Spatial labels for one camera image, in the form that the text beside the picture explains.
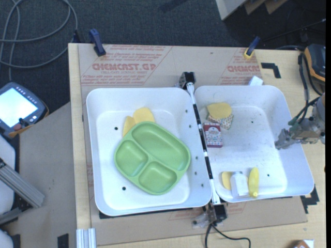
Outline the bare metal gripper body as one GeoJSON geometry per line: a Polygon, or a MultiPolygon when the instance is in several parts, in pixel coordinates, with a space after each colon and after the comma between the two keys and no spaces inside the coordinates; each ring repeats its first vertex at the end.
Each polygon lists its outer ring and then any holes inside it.
{"type": "Polygon", "coordinates": [[[315,144],[320,141],[325,144],[325,122],[316,117],[303,119],[291,127],[291,138],[302,144],[315,144]]]}

